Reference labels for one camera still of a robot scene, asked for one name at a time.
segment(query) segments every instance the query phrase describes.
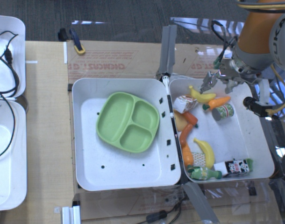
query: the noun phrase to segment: white container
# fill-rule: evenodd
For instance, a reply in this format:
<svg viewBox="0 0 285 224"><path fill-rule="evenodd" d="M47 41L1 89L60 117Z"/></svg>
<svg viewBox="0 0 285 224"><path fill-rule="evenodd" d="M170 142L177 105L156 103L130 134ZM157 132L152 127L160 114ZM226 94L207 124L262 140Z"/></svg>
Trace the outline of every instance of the white container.
<svg viewBox="0 0 285 224"><path fill-rule="evenodd" d="M25 90L25 26L17 18L0 16L0 33L3 31L18 34L9 45L8 41L13 34L7 32L0 36L0 56L8 45L13 57L13 69L20 80L14 96L18 97ZM11 71L0 61L0 91L10 90L14 85ZM10 92L4 96L9 97L12 94ZM26 113L20 104L10 101L10 98L8 100L15 115L15 132L9 148L0 156L0 211L19 206L27 193ZM0 99L0 153L9 144L13 123L8 104Z"/></svg>
<svg viewBox="0 0 285 224"><path fill-rule="evenodd" d="M169 88L172 101L189 93L189 85L197 89L201 84L201 79L181 78L171 81ZM225 96L224 89L225 85L218 81L207 93ZM143 153L132 154L119 150L103 142L96 133L98 112L109 95L117 91L134 94L153 104L160 114L165 112L153 144ZM178 153L163 83L155 79L83 78L74 84L72 95L76 178L82 188L97 191L156 187L173 185L179 181ZM193 182L268 178L273 174L274 164L259 117L247 111L242 103L245 97L251 96L249 87L246 84L239 85L230 96L229 103L234 107L235 114L229 119L217 123L210 112L202 109L201 104L192 110L199 120L199 127L192 130L187 141L191 151L199 153L202 151L193 143L193 138L209 142L214 150L215 162L251 158L254 160L254 171L246 176L207 181L193 180L186 173Z"/></svg>

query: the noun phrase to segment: banana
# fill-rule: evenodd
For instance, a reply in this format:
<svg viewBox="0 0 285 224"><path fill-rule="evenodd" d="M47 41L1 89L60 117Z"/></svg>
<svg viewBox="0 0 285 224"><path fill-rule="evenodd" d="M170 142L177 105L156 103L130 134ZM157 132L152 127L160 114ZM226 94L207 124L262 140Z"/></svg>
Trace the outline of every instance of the banana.
<svg viewBox="0 0 285 224"><path fill-rule="evenodd" d="M190 89L190 95L197 99L199 103L208 103L211 99L214 99L216 97L215 93L209 93L209 94L200 94L198 91L196 91L192 85L189 86Z"/></svg>
<svg viewBox="0 0 285 224"><path fill-rule="evenodd" d="M204 152L206 157L206 167L209 169L212 168L215 162L215 158L213 149L211 148L210 144L206 141L198 140L197 138L194 138L193 141L197 143Z"/></svg>

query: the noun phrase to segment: tin can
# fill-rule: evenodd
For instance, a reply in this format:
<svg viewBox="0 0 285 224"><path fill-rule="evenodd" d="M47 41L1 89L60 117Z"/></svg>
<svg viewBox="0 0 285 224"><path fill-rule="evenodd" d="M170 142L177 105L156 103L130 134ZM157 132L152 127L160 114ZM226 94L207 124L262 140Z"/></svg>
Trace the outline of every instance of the tin can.
<svg viewBox="0 0 285 224"><path fill-rule="evenodd" d="M216 121L225 119L227 117L232 117L233 115L234 115L234 109L228 103L216 107L212 110L212 116Z"/></svg>

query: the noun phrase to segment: yellow and black clamp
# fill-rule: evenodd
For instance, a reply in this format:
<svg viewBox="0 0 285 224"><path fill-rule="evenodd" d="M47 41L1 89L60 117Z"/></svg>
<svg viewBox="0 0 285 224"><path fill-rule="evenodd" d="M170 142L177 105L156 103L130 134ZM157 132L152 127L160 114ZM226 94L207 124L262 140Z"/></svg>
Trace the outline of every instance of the yellow and black clamp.
<svg viewBox="0 0 285 224"><path fill-rule="evenodd" d="M74 48L78 55L83 55L86 52L86 49L83 47L83 45L80 43L80 40L78 38L78 35L75 31L75 29L71 28L69 30L71 34L71 38L74 41Z"/></svg>

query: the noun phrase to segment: green plate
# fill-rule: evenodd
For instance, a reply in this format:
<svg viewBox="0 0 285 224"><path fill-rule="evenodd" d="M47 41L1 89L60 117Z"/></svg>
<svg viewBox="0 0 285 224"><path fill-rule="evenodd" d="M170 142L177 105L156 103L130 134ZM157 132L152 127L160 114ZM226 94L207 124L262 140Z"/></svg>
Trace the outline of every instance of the green plate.
<svg viewBox="0 0 285 224"><path fill-rule="evenodd" d="M97 119L97 134L106 143L132 153L148 149L159 126L159 113L149 102L115 92Z"/></svg>

